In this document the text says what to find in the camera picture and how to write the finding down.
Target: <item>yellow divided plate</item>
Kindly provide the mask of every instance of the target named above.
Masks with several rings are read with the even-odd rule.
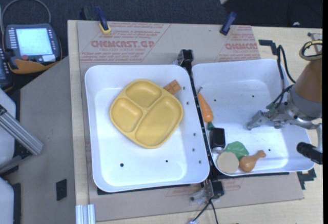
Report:
[[[183,108],[164,88],[138,79],[120,92],[109,113],[115,127],[130,140],[144,148],[158,148],[180,124]]]

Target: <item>beige round disc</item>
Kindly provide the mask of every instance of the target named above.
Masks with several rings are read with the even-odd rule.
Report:
[[[223,173],[233,174],[239,167],[239,160],[234,153],[223,152],[219,155],[216,164]]]

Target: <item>robotic arm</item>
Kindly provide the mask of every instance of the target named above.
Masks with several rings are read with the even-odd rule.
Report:
[[[300,57],[310,62],[300,77],[294,85],[282,89],[281,94],[266,107],[268,112],[258,111],[248,122],[247,128],[251,130],[272,121],[275,128],[282,128],[289,123],[315,129],[318,147],[301,142],[296,149],[312,161],[322,164],[322,124],[312,123],[313,120],[322,118],[322,50],[318,54],[306,56],[305,51],[312,45],[322,45],[322,41],[308,42],[301,48]],[[286,101],[282,102],[285,93]]]

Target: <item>carrot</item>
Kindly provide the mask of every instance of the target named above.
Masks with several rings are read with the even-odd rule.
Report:
[[[206,102],[205,98],[201,93],[198,93],[197,96],[204,121],[207,123],[211,122],[213,120],[213,113],[209,104]]]

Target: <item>orange carrot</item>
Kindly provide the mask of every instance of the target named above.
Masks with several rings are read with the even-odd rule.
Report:
[[[197,96],[204,121],[207,123],[211,122],[213,120],[213,113],[209,104],[206,102],[205,98],[201,93],[198,93]]]

